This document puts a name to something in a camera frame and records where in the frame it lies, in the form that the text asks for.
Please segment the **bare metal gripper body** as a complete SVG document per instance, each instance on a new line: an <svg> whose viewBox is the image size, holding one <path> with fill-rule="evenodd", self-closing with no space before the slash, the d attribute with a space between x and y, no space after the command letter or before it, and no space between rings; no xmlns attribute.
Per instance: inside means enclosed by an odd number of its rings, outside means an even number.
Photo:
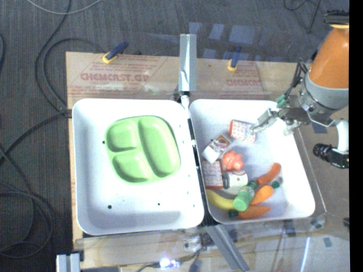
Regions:
<svg viewBox="0 0 363 272"><path fill-rule="evenodd" d="M325 127L333 123L331 116L336 109L329 108L312 98L308 93L281 95L277 99L278 117L286 123L284 135L291 135L301 125L314 122Z"/></svg>

